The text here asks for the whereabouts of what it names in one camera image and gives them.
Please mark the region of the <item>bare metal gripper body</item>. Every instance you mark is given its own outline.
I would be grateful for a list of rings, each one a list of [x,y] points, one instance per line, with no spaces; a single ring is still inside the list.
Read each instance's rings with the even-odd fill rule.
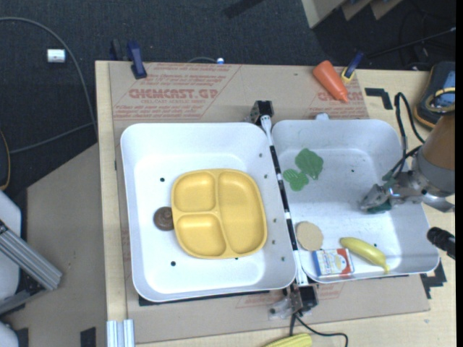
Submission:
[[[423,203],[442,213],[454,212],[454,203],[447,200],[454,194],[452,171],[442,170],[428,175],[418,170],[401,172],[387,192],[392,205]]]

